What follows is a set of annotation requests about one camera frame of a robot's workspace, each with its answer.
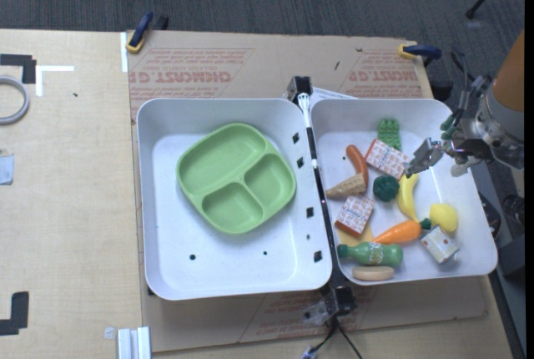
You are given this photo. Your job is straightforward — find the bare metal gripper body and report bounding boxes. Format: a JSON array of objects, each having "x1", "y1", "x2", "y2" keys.
[{"x1": 443, "y1": 109, "x2": 526, "y2": 171}]

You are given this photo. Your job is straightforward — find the orange and white carton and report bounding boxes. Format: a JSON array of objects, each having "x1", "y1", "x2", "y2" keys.
[
  {"x1": 334, "y1": 195, "x2": 375, "y2": 238},
  {"x1": 365, "y1": 139, "x2": 411, "y2": 179}
]

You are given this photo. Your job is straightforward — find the yellow banana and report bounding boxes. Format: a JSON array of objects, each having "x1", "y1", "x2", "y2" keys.
[{"x1": 395, "y1": 172, "x2": 421, "y2": 224}]

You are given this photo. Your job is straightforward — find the green broccoli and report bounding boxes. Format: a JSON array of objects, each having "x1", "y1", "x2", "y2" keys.
[{"x1": 372, "y1": 174, "x2": 401, "y2": 203}]

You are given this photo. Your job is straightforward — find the green studded block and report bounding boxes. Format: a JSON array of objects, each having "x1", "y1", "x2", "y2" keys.
[{"x1": 376, "y1": 118, "x2": 402, "y2": 152}]

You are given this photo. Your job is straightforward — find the yellow lemon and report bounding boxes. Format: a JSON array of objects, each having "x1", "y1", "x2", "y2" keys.
[{"x1": 429, "y1": 203, "x2": 459, "y2": 235}]

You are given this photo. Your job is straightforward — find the orange sausage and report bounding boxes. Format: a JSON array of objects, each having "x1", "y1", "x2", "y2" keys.
[{"x1": 345, "y1": 144, "x2": 370, "y2": 187}]

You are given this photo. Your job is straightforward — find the orange carrot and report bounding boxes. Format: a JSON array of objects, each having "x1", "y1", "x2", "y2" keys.
[{"x1": 372, "y1": 217, "x2": 433, "y2": 245}]

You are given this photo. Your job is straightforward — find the tan ice cream cone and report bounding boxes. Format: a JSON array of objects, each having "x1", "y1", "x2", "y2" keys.
[{"x1": 325, "y1": 172, "x2": 367, "y2": 200}]

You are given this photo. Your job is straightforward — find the white plastic tray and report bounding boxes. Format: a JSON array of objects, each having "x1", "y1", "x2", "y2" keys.
[
  {"x1": 136, "y1": 98, "x2": 334, "y2": 301},
  {"x1": 310, "y1": 98, "x2": 499, "y2": 286}
]

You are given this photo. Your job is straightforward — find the green bottle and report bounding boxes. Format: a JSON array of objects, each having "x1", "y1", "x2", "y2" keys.
[{"x1": 336, "y1": 241, "x2": 404, "y2": 268}]

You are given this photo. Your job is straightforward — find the yellow flat slice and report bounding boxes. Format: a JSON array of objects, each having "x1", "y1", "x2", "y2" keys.
[{"x1": 340, "y1": 232, "x2": 375, "y2": 248}]

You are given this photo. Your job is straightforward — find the thin black and white rod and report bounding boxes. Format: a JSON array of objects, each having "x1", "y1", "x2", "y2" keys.
[{"x1": 298, "y1": 93, "x2": 341, "y2": 292}]

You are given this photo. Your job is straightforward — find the white paper sheet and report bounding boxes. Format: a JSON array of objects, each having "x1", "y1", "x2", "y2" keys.
[{"x1": 310, "y1": 86, "x2": 360, "y2": 101}]

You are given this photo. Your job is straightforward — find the brown cardboard board, red print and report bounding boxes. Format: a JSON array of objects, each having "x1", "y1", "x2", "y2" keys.
[{"x1": 126, "y1": 29, "x2": 489, "y2": 353}]

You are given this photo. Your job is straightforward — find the green divided plate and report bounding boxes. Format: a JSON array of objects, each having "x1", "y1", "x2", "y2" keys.
[{"x1": 175, "y1": 122, "x2": 298, "y2": 235}]

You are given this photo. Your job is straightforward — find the white tape roll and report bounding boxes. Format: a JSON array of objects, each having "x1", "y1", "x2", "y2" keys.
[{"x1": 0, "y1": 75, "x2": 31, "y2": 125}]

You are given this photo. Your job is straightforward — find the black block with thin wires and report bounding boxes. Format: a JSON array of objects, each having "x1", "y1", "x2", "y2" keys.
[
  {"x1": 286, "y1": 76, "x2": 313, "y2": 102},
  {"x1": 319, "y1": 286, "x2": 358, "y2": 316}
]

